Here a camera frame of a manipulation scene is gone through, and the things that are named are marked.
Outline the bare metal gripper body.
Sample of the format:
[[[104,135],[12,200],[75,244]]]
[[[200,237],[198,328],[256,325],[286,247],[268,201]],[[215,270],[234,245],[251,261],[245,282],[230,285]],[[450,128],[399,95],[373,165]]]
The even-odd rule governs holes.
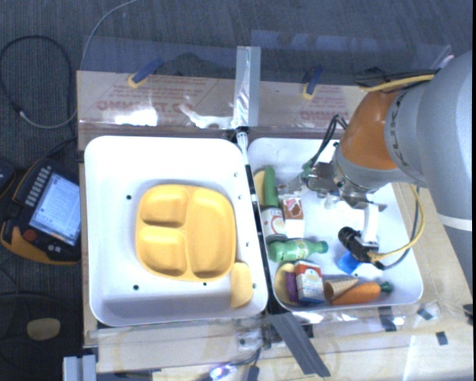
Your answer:
[[[338,197],[353,209],[365,209],[374,202],[372,195],[385,185],[377,170],[347,161],[318,162],[308,179],[310,190]]]

